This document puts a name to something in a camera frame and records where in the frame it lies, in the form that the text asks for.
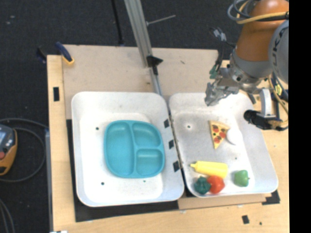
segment blue plate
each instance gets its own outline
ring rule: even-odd
[[[148,178],[164,168],[161,134],[152,124],[119,120],[104,133],[104,157],[108,169],[123,178]]]

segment toy pizza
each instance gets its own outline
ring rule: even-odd
[[[213,139],[214,149],[217,149],[219,145],[226,138],[227,132],[230,129],[229,126],[218,121],[209,121],[210,133]]]

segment wooden table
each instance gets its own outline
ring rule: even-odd
[[[234,200],[179,199],[179,210],[92,221],[75,221],[66,120],[71,98],[79,91],[152,92],[149,70],[137,48],[66,45],[75,59],[67,65],[59,55],[48,55],[50,162],[52,190],[51,231],[102,232],[289,232],[288,131],[264,131],[264,139],[279,179],[280,203],[263,205],[271,194],[239,196]],[[164,60],[158,66],[163,97],[178,92],[205,92],[216,50],[153,49]],[[260,103],[255,105],[260,110]]]

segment white tray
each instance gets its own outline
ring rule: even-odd
[[[248,124],[243,118],[246,110],[253,109],[250,99],[239,93],[220,100],[215,106],[207,107],[204,97],[205,93],[179,93],[170,97],[169,101],[172,126],[189,191],[201,198],[215,196],[211,193],[202,195],[194,190],[194,183],[200,176],[204,176],[190,167],[196,161],[222,162],[228,165],[225,188],[216,196],[275,191],[278,179],[261,130]],[[238,127],[243,140],[232,145],[225,139],[215,150],[209,120]],[[250,177],[247,187],[233,183],[234,172],[242,169],[246,169]]]
[[[173,201],[184,192],[165,100],[155,93],[80,92],[71,102],[74,163],[77,195],[91,207]],[[104,131],[116,120],[152,123],[160,131],[165,150],[165,166],[158,175],[145,179],[113,175],[104,161]]]

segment black floor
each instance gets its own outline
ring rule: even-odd
[[[208,33],[209,27],[220,27],[228,41],[236,42],[241,26],[226,15],[232,2],[141,0],[149,22],[176,15],[148,27],[152,47],[217,49],[218,42]],[[116,0],[116,6],[125,45],[135,46],[124,1]],[[0,119],[18,117],[48,124],[47,72],[45,64],[36,57],[36,50],[40,47],[47,54],[57,54],[57,41],[118,45],[111,0],[0,0]],[[225,58],[230,52],[230,48],[225,49]],[[41,127],[21,122],[10,125],[44,136]],[[31,174],[43,157],[43,148],[33,135],[19,132],[18,138],[14,165],[1,179]],[[49,232],[46,165],[26,181],[0,181],[0,199],[12,215],[16,233]],[[0,232],[6,232],[2,216]]]

